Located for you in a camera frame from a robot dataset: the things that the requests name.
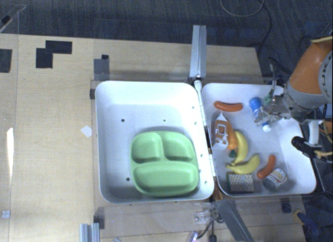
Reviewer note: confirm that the orange carrot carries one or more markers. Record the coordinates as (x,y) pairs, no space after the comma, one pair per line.
(232,140)

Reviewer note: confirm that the white and orange carton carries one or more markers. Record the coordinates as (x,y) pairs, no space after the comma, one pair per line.
(220,131)

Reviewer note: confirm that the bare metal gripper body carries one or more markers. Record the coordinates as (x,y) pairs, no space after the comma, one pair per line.
(279,108)

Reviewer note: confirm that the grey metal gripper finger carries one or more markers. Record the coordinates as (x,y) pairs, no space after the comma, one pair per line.
(260,119)
(273,119)

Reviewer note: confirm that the clear bottle with blue label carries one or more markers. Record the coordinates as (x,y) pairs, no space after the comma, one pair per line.
(255,104)

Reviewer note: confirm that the white plastic tray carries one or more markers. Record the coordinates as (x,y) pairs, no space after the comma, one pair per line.
(288,147)
(145,103)

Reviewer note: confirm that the thin black and white rod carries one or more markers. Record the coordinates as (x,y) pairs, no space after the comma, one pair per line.
(205,126)

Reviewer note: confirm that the orange sausage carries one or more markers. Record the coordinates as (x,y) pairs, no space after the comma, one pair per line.
(267,167)
(228,106)

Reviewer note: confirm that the black cylinder on white bracket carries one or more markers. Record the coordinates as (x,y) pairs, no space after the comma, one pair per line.
(310,135)

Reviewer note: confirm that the white and yellow can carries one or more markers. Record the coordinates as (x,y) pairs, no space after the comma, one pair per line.
(274,179)

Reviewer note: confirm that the green divided plate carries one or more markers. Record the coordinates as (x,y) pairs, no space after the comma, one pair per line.
(164,176)

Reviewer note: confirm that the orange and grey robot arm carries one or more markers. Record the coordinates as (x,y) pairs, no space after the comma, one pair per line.
(305,66)

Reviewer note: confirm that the yellow banana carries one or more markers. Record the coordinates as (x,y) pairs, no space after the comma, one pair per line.
(242,144)
(247,166)

